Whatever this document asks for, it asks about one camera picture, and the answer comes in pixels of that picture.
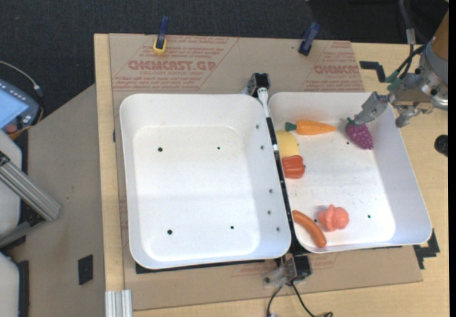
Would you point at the yellow toy fruit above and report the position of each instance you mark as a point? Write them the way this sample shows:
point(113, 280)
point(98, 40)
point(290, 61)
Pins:
point(286, 144)

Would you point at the orange carrot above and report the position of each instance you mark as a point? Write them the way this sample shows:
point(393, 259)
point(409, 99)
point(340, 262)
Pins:
point(313, 127)

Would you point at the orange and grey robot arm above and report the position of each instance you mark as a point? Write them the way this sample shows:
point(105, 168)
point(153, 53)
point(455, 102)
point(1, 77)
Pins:
point(437, 53)

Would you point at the orange bell pepper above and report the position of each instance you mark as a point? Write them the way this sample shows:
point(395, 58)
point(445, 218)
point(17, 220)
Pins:
point(293, 166)

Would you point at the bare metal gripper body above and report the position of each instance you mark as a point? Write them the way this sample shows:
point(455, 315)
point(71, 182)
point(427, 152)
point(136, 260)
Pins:
point(429, 92)

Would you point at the purple grapes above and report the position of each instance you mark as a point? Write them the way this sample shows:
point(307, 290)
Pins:
point(360, 136)

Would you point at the brown cardboard board red print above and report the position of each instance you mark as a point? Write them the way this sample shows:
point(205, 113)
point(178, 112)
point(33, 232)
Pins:
point(221, 59)

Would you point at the thin black and white rod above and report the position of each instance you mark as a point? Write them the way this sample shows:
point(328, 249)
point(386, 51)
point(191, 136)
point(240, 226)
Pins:
point(271, 128)

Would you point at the white plastic tray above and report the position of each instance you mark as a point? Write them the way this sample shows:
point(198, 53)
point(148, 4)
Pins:
point(349, 184)
point(199, 184)

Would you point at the orange sausage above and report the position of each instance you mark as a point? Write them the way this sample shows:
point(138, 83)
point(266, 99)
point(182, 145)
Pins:
point(310, 228)

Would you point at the pink lumpy toy food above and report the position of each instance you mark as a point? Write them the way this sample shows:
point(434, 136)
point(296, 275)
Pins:
point(333, 218)

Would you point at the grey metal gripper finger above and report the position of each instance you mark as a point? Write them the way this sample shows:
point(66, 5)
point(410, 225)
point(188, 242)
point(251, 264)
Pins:
point(370, 108)
point(404, 118)

